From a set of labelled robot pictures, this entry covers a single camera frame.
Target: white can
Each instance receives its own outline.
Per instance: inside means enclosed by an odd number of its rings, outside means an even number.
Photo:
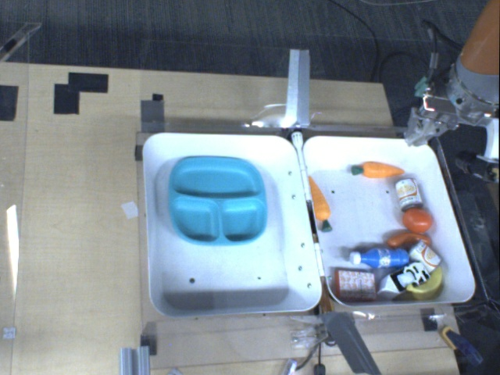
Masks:
[[[422,207],[422,196],[419,187],[413,178],[402,179],[396,183],[396,193],[398,194],[399,206],[402,211],[413,207]]]
[[[427,268],[429,273],[434,271],[441,262],[441,257],[423,241],[419,241],[416,245],[414,245],[410,249],[408,255],[410,259],[422,263]]]

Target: wooden surface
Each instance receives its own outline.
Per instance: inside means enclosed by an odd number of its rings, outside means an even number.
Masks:
[[[6,65],[11,74],[26,70],[24,66]],[[67,83],[70,71],[108,73],[109,93],[82,93],[80,115],[54,115],[54,84]],[[118,373],[120,348],[138,346],[142,331],[138,219],[128,220],[121,205],[138,201],[135,137],[140,127],[140,100],[150,99],[152,93],[164,94],[167,115],[232,117],[240,121],[258,114],[266,105],[285,103],[286,80],[29,67],[13,375],[110,375]],[[313,81],[311,112],[322,113],[318,114],[321,120],[339,123],[391,124],[384,90],[378,84]],[[8,134],[5,129],[10,129],[11,135],[19,134],[15,126],[21,119],[2,124],[2,142]],[[5,176],[4,166],[0,171]],[[7,316],[13,314],[9,305],[2,305],[2,309]],[[444,318],[452,320],[452,314],[446,312]],[[192,340],[179,330],[181,325],[176,321],[167,321],[163,326],[174,333],[177,326],[176,337]],[[245,340],[249,344],[286,344],[289,353],[295,354],[288,345],[287,328],[280,331],[284,341],[259,339],[252,333]],[[416,335],[427,344],[408,350],[404,346],[408,336]],[[184,375],[275,374],[284,365],[280,355],[275,360],[249,363],[252,357],[231,351],[216,353],[217,359],[222,357],[231,364],[190,365],[206,363],[215,354],[210,350],[211,342],[222,347],[227,342],[217,344],[211,337],[210,333],[205,338],[201,335],[200,340],[206,341],[204,345],[200,342],[203,351],[175,338],[168,340],[180,356],[177,361],[183,364],[180,370]],[[382,373],[458,373],[453,352],[436,332],[414,327],[396,333],[369,330],[365,339],[375,351],[373,356]],[[230,342],[233,346],[242,343]],[[384,351],[392,345],[402,347],[396,352]],[[2,354],[7,359],[9,349],[10,344],[3,341]],[[287,353],[279,346],[269,345],[269,349]],[[324,360],[329,372],[349,373],[338,348],[325,352]],[[167,374],[167,368],[153,373]],[[9,373],[5,367],[0,370]]]

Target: toy carrot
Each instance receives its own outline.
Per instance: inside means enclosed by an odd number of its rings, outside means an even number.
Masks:
[[[397,166],[383,164],[382,162],[368,161],[360,166],[351,167],[352,175],[360,175],[361,173],[368,178],[388,178],[402,175],[404,170]]]
[[[331,225],[328,222],[328,218],[330,218],[331,215],[330,206],[328,205],[327,200],[325,199],[325,196],[323,196],[320,188],[311,177],[309,177],[309,185],[311,186],[314,216],[321,222],[321,230],[323,232],[330,232]]]

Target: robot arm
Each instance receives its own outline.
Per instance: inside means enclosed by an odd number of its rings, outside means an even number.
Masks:
[[[461,123],[486,127],[487,148],[476,159],[486,166],[481,174],[461,162],[461,168],[485,180],[498,182],[498,50],[500,0],[490,0],[446,79],[436,79],[413,109],[405,139],[409,145],[424,145],[431,138]]]

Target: carrot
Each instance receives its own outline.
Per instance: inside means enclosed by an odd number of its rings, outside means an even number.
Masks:
[[[312,179],[309,177],[309,185],[311,186],[311,195],[312,195],[312,203],[314,205],[314,216],[321,224],[321,230],[323,232],[331,231],[331,225],[328,222],[328,218],[330,218],[331,211],[330,206],[325,199],[325,196],[321,192],[320,188]]]
[[[352,175],[360,175],[361,173],[368,178],[388,178],[402,175],[404,170],[397,166],[383,164],[382,162],[368,161],[361,166],[351,167]]]
[[[423,241],[427,246],[430,246],[430,237],[425,234],[416,234],[414,232],[401,232],[388,238],[387,245],[392,248],[400,248],[403,245],[416,244]]]

